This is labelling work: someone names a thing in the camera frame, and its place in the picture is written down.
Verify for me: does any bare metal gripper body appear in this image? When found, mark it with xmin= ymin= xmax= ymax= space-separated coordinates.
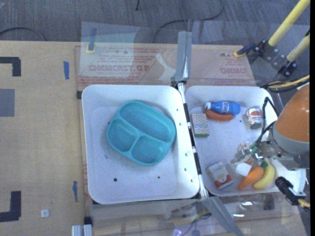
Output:
xmin=253 ymin=140 xmax=310 ymax=171

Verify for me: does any white cube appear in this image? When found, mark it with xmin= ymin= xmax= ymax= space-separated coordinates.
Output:
xmin=234 ymin=162 xmax=252 ymax=177

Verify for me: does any brown cardboard board red print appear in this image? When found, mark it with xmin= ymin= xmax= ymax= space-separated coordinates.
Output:
xmin=75 ymin=44 xmax=284 ymax=221

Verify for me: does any white patterned carton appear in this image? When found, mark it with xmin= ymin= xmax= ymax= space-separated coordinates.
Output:
xmin=190 ymin=112 xmax=211 ymax=138

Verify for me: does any orange sausage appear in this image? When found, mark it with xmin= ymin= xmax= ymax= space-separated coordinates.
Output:
xmin=205 ymin=109 xmax=234 ymax=122

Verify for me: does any orange carrot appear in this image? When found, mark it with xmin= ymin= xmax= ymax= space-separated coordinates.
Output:
xmin=237 ymin=161 xmax=269 ymax=191

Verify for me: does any red and white can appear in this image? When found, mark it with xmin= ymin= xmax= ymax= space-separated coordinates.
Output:
xmin=244 ymin=107 xmax=264 ymax=130

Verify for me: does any black cylinder on white bracket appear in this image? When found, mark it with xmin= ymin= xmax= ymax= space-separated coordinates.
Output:
xmin=275 ymin=168 xmax=307 ymax=206

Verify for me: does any yellow banana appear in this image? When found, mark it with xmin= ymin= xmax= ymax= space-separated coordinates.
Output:
xmin=253 ymin=158 xmax=276 ymax=190

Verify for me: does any white plastic tray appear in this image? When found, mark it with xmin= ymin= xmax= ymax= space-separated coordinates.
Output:
xmin=184 ymin=85 xmax=307 ymax=197
xmin=81 ymin=84 xmax=201 ymax=205

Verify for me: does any blue bottle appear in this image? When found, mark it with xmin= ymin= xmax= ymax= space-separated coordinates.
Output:
xmin=204 ymin=100 xmax=241 ymax=116

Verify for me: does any orange and white carton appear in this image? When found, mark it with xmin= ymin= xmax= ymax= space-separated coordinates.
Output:
xmin=206 ymin=161 xmax=234 ymax=191

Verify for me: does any blue divided plate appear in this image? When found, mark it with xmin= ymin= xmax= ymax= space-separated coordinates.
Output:
xmin=106 ymin=100 xmax=177 ymax=167

